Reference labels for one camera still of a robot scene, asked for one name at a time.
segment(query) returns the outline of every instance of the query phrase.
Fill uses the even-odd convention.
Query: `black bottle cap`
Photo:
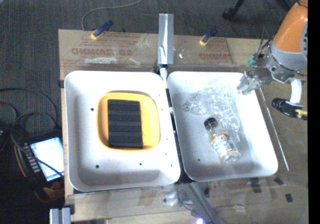
[[[205,128],[206,128],[207,130],[210,130],[210,129],[215,128],[215,127],[218,126],[218,121],[217,121],[215,118],[213,118],[213,117],[208,118],[208,119],[205,120],[204,122],[205,122],[205,123],[204,123]]]

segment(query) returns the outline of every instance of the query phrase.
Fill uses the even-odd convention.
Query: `gray carpet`
[[[23,87],[45,93],[56,105],[61,124],[58,29],[81,30],[82,17],[88,11],[137,1],[3,0],[0,3],[0,88]],[[265,27],[265,37],[269,38],[287,13],[274,0],[246,0],[233,21],[224,20],[224,9],[233,7],[236,2],[143,0],[130,7],[94,11],[86,16],[83,24],[85,30],[93,30],[113,20],[111,31],[114,32],[156,34],[159,13],[172,13],[176,35],[201,36],[216,25],[217,37],[260,38]],[[292,6],[295,0],[288,2]],[[20,115],[29,112],[53,115],[50,104],[33,93],[5,92],[0,94],[0,101],[14,105]],[[10,109],[3,105],[0,105],[0,119],[12,123]],[[50,128],[51,122],[39,116],[28,123],[31,134]],[[10,148],[6,153],[12,157],[10,165],[0,173],[0,223],[46,223],[51,205],[43,205],[34,198]]]

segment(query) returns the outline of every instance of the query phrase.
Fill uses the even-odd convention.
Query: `tablet screen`
[[[64,152],[61,140],[58,137],[47,139],[30,145],[34,155],[58,172],[64,172]],[[47,181],[59,178],[60,175],[43,163],[39,163]]]

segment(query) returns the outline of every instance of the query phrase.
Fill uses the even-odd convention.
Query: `white plastic tray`
[[[214,72],[173,72],[168,76],[182,161],[186,173],[195,181],[268,176],[278,169],[256,93],[244,96],[236,92],[241,77],[241,73]],[[195,115],[183,108],[191,93],[214,86],[212,82],[219,79],[232,91],[241,122],[239,141],[235,141],[241,160],[235,166],[222,166],[209,144],[204,121],[213,113]]]
[[[180,164],[165,86],[143,72],[75,71],[64,81],[68,170],[72,186],[83,192],[175,183]],[[98,138],[97,104],[110,91],[137,91],[156,103],[160,142],[150,150],[109,150]]]

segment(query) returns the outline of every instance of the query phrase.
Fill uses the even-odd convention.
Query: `metal bracket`
[[[49,219],[50,224],[71,224],[71,209],[65,207],[62,209],[50,209]]]
[[[173,20],[173,14],[159,14],[158,66],[174,63]]]
[[[187,194],[188,198],[194,204],[194,210],[199,217],[201,217],[207,224],[220,224],[215,210],[210,206],[209,202],[204,197],[204,193],[199,187],[199,184],[192,182],[189,184],[182,184],[182,188]]]

